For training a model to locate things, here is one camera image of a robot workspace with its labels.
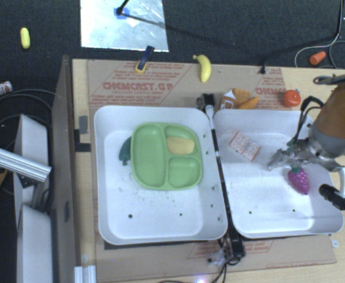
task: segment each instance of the green divided plate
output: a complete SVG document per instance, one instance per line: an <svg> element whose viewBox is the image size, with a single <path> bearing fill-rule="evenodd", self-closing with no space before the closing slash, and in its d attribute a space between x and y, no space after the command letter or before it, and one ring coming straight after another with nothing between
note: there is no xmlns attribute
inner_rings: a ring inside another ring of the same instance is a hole
<svg viewBox="0 0 345 283"><path fill-rule="evenodd" d="M173 154L168 137L195 143L189 154ZM155 190L183 190L197 185L202 177L202 156L197 135L189 128L167 123L145 123L135 128L131 143L132 171L136 181Z"/></svg>

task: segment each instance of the toy banana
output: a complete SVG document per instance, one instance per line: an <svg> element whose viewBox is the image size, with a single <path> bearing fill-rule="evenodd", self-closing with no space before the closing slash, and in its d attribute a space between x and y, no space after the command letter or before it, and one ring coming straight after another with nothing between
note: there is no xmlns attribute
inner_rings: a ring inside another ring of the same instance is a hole
<svg viewBox="0 0 345 283"><path fill-rule="evenodd" d="M212 65L210 64L209 58L201 54L193 55L193 59L197 60L201 65L201 82L206 82L209 79L210 74L212 73Z"/></svg>

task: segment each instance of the clip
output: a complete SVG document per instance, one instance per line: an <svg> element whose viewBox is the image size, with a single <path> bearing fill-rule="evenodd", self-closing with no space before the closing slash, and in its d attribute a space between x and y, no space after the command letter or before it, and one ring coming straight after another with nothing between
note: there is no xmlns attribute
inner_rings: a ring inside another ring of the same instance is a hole
<svg viewBox="0 0 345 283"><path fill-rule="evenodd" d="M144 51L141 60L139 60L137 65L136 65L135 70L137 73L144 73L144 71L146 70L146 67L147 67L147 62L151 60L154 49L155 48L152 46L146 47L146 50Z"/></svg>

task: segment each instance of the purple grapes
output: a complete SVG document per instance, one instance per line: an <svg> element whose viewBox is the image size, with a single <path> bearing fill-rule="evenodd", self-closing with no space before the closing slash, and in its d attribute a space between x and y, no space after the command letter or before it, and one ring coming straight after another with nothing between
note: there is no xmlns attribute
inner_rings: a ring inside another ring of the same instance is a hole
<svg viewBox="0 0 345 283"><path fill-rule="evenodd" d="M301 194L308 194L309 186L307 174L302 167L292 167L288 172L288 178L295 190Z"/></svg>

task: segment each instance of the orange toy fruit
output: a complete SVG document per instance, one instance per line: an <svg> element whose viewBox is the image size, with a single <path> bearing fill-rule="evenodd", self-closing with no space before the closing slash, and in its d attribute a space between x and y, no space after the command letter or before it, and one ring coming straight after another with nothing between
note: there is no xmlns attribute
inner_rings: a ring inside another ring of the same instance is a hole
<svg viewBox="0 0 345 283"><path fill-rule="evenodd" d="M301 96L298 91L287 90L284 93L284 104L286 107L295 107L301 103Z"/></svg>
<svg viewBox="0 0 345 283"><path fill-rule="evenodd" d="M259 102L259 97L253 97L239 105L239 109L253 109Z"/></svg>
<svg viewBox="0 0 345 283"><path fill-rule="evenodd" d="M319 51L316 54L313 54L308 61L310 62L310 64L312 66L316 66L318 65L320 62L322 62L322 60L324 60L324 58L326 57L326 52L325 51Z"/></svg>

